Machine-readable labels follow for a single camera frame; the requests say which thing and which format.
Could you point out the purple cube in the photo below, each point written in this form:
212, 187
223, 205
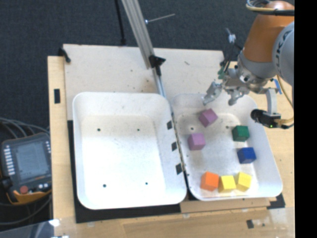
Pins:
196, 141
207, 117

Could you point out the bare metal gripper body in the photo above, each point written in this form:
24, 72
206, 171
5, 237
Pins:
244, 82

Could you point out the yellow cube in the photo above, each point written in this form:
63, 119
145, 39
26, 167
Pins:
244, 181
227, 184

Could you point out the black cylinder on white bracket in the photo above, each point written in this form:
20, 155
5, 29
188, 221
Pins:
266, 118

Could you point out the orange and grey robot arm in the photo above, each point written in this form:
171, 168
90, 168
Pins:
265, 41

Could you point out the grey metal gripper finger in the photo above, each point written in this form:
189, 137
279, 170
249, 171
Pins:
211, 93
234, 98

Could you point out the orange cube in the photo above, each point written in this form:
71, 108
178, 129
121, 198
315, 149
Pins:
209, 181

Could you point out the pale wooden board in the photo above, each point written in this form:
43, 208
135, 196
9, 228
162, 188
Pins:
106, 71

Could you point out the white plastic tray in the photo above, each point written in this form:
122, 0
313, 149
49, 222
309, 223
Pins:
123, 152
220, 160

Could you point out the blue cube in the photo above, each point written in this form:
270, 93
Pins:
246, 155

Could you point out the green cube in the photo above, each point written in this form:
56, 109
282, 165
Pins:
240, 133

